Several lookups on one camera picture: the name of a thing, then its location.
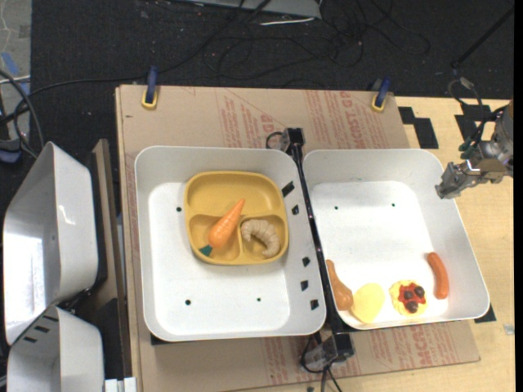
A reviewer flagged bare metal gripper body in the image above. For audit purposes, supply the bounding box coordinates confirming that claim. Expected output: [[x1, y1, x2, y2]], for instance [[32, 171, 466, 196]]
[[463, 135, 515, 184]]

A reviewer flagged orange sausage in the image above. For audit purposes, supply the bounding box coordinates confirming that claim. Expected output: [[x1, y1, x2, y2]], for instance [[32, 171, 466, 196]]
[[427, 252, 450, 301]]

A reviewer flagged white plastic tray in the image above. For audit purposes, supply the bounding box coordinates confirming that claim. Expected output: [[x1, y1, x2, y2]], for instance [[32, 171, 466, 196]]
[[133, 145, 328, 343], [302, 148, 491, 331]]

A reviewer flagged yellow round pizza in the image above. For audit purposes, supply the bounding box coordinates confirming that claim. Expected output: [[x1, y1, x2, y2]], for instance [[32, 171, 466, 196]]
[[388, 279, 430, 317]]

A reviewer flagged thin black rod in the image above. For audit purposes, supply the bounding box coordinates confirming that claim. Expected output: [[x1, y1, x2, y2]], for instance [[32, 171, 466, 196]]
[[290, 143, 348, 345]]

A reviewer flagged pale yellow potato chip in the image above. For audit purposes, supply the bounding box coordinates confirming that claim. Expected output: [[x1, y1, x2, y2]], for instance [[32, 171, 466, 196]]
[[351, 283, 386, 324]]

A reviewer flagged brown chicken drumstick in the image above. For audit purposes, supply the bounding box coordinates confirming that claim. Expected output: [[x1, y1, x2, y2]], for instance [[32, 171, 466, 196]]
[[325, 259, 355, 312]]

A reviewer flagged beige croissant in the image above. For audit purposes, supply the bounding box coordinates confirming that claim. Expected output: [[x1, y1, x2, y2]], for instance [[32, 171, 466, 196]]
[[239, 218, 282, 260]]

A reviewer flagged brown cardboard board red print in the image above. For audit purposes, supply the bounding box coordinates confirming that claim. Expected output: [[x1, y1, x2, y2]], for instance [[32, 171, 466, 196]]
[[114, 84, 481, 392]]

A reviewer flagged yellow divided plate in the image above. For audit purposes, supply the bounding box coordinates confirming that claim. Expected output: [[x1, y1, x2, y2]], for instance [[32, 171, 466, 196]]
[[183, 171, 290, 266]]

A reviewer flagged orange carrot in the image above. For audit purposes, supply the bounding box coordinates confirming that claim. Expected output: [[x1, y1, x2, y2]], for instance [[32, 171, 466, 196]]
[[199, 198, 247, 258]]

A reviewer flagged black block with wires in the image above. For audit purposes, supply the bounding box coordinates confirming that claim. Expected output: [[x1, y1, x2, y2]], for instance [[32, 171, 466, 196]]
[[281, 127, 306, 154], [302, 332, 355, 372]]

